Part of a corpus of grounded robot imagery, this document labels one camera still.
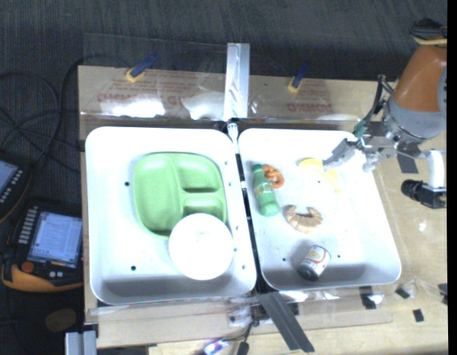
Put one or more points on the orange pretzel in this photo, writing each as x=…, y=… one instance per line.
x=276, y=179

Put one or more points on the white bowl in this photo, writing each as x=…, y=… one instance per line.
x=200, y=246

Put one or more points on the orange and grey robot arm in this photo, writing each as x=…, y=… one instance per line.
x=422, y=83

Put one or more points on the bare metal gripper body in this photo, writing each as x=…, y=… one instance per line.
x=389, y=143

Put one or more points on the tan croissant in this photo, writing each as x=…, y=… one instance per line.
x=304, y=220

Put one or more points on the white plastic tray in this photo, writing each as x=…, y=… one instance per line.
x=114, y=213
x=361, y=228

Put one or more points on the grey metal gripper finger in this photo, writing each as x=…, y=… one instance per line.
x=341, y=154
x=370, y=161

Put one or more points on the black cylinder on white bracket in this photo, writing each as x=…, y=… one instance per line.
x=433, y=183

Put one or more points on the brown cardboard board red print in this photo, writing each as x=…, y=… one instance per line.
x=417, y=242

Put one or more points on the yellow banana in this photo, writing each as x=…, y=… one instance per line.
x=330, y=176

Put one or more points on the small white and red can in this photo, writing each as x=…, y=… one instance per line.
x=315, y=261

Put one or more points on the green divided plate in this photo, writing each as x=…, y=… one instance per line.
x=158, y=187

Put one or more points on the green plastic bottle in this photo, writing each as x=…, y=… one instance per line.
x=265, y=194

